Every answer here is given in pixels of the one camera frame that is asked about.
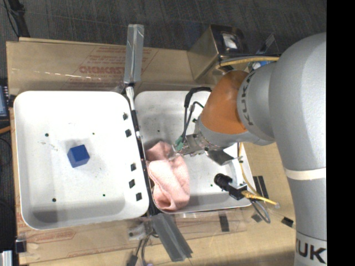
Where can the thin black and white rod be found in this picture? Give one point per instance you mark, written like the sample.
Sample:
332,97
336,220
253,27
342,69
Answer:
135,118

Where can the pink cloth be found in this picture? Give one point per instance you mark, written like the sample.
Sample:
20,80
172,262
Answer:
170,179

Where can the white plastic tray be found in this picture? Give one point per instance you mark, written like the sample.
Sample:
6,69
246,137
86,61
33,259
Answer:
163,112
83,198

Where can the blue cube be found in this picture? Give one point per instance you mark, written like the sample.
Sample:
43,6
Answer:
78,156

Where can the brown cardboard board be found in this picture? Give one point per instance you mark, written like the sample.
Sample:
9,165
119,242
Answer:
55,62

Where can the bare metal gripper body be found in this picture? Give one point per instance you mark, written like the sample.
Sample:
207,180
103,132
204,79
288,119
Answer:
194,144

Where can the black cylinder on white bracket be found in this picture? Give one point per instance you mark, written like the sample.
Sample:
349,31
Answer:
226,182

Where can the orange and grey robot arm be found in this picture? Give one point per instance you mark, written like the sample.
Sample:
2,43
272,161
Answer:
299,98

